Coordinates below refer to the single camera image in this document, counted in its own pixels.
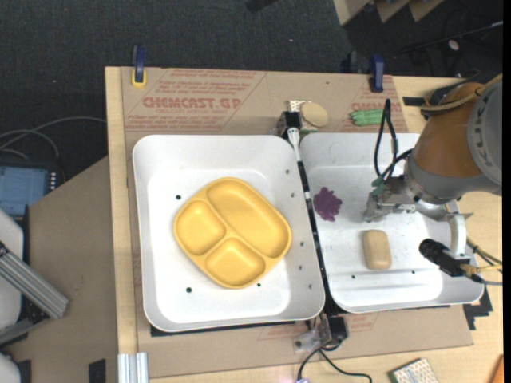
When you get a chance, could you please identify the brown cardboard board red print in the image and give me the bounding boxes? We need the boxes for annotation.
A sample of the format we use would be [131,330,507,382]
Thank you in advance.
[119,66,486,379]

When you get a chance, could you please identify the beige bread roll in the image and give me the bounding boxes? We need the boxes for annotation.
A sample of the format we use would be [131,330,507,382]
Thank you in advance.
[362,229,393,271]

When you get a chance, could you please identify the purple grapes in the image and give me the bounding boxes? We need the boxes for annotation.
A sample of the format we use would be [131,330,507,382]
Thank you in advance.
[312,186,343,223]

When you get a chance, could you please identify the white plastic tray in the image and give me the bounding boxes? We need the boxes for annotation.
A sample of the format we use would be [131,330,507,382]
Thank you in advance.
[131,133,327,334]
[298,132,485,314]

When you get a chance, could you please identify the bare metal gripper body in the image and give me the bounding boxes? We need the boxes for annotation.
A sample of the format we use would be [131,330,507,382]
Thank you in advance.
[363,176,421,223]

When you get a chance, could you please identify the black cylinder on white bracket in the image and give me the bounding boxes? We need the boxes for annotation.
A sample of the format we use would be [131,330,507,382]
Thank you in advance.
[414,199,473,278]

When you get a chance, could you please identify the green bean bunch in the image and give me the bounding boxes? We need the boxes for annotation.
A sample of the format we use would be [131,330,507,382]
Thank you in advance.
[348,108,386,128]

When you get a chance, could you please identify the yellow divided plate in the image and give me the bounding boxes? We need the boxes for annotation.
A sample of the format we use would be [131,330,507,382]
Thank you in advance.
[172,176,293,290]

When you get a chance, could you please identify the beige round biscuit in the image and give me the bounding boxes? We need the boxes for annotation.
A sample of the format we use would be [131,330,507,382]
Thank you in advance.
[299,101,330,128]

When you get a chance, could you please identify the thin black and white rod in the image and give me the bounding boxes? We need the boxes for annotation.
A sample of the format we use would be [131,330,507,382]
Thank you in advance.
[287,127,333,323]

